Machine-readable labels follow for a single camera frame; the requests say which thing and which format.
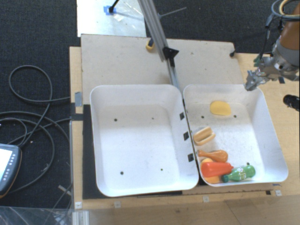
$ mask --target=blue tape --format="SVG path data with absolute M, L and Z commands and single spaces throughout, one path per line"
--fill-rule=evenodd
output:
M 113 15 L 113 14 L 117 13 L 117 9 L 115 7 L 113 8 L 113 12 L 110 13 L 109 10 L 108 10 L 110 7 L 111 6 L 104 6 L 103 7 L 103 10 L 104 10 L 106 15 Z

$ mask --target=empty white tray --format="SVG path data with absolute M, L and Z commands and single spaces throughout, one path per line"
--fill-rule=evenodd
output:
M 103 85 L 90 94 L 98 189 L 106 196 L 191 189 L 199 174 L 179 90 Z
M 256 175 L 245 181 L 209 185 L 272 183 L 287 178 L 288 168 L 260 89 L 246 91 L 243 85 L 190 85 L 184 90 L 184 99 L 192 133 L 210 126 L 216 134 L 212 141 L 199 146 L 201 150 L 225 150 L 232 166 L 250 163 L 256 170 Z M 212 114 L 210 104 L 216 100 L 229 103 L 232 114 Z

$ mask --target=green toy bottle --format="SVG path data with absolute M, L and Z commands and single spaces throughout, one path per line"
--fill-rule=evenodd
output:
M 255 168 L 252 165 L 241 166 L 239 168 L 233 168 L 230 174 L 223 175 L 221 177 L 223 182 L 242 181 L 246 178 L 252 178 L 255 175 Z

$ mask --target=wooden table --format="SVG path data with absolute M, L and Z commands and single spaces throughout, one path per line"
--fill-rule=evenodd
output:
M 247 70 L 253 70 L 253 59 L 256 56 L 257 54 L 236 54 L 232 58 L 232 60 L 238 61 L 244 80 Z M 73 103 L 75 102 L 75 93 L 83 90 L 80 47 L 70 48 L 70 80 L 71 102 Z M 75 208 L 98 210 L 92 213 L 90 218 L 96 221 L 98 216 L 101 216 L 101 219 L 98 220 L 99 224 L 160 224 L 164 222 L 164 220 L 154 219 L 152 216 L 154 214 L 168 217 L 172 224 L 188 224 L 184 223 L 184 220 L 190 221 L 191 224 L 198 224 L 197 222 L 205 220 L 206 217 L 205 221 L 210 221 L 212 224 L 216 221 L 235 224 L 235 221 L 241 222 L 243 218 L 246 218 L 245 216 L 237 217 L 237 214 L 241 213 L 241 206 L 248 206 L 251 214 L 255 213 L 256 209 L 261 209 L 261 211 L 264 209 L 269 211 L 273 208 L 280 210 L 284 206 L 289 208 L 293 219 L 295 216 L 299 217 L 297 212 L 293 213 L 293 209 L 299 208 L 296 198 L 300 198 L 299 113 L 294 109 L 287 108 L 282 102 L 286 94 L 299 95 L 299 83 L 268 82 L 261 85 L 260 88 L 265 95 L 270 116 L 288 165 L 289 176 L 286 181 L 280 184 L 253 184 L 222 188 L 201 186 L 184 191 L 183 195 L 177 196 L 134 196 L 83 200 L 83 122 L 74 120 L 71 132 Z M 83 107 L 76 107 L 75 111 L 80 114 L 83 112 Z M 279 202 L 279 197 L 276 197 L 276 194 L 279 194 L 278 190 L 282 194 L 281 202 Z M 198 217 L 199 210 L 207 211 L 204 218 Z M 208 217 L 215 215 L 213 211 L 218 211 L 219 215 L 210 220 Z M 137 213 L 140 214 L 140 219 L 133 222 L 132 217 L 137 216 Z M 270 214 L 265 217 L 276 221 Z

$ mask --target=black carpet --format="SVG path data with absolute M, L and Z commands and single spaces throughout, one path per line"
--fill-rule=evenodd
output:
M 237 52 L 258 53 L 263 44 L 264 23 L 275 0 L 154 0 L 160 14 L 187 7 L 162 18 L 167 38 L 234 42 Z M 279 33 L 273 33 L 266 50 Z M 53 98 L 69 96 L 68 48 L 79 46 L 76 34 L 76 0 L 0 0 L 0 114 L 26 111 L 42 114 L 45 104 L 27 103 L 17 98 L 8 86 L 8 77 L 21 65 L 34 65 L 51 78 Z M 33 69 L 17 71 L 12 78 L 15 90 L 31 99 L 49 99 L 49 86 L 43 74 Z M 69 100 L 52 102 L 47 117 L 69 118 Z M 9 115 L 37 121 L 19 114 Z M 68 133 L 68 122 L 61 124 Z M 52 208 L 62 195 L 59 185 L 70 185 L 68 141 L 56 128 L 47 129 L 55 142 L 55 159 L 47 173 L 36 183 L 0 199 L 0 206 Z M 17 122 L 2 122 L 0 143 L 23 134 Z M 23 149 L 19 175 L 12 190 L 34 180 L 48 166 L 52 147 L 48 137 L 36 132 Z M 68 205 L 64 197 L 58 208 Z

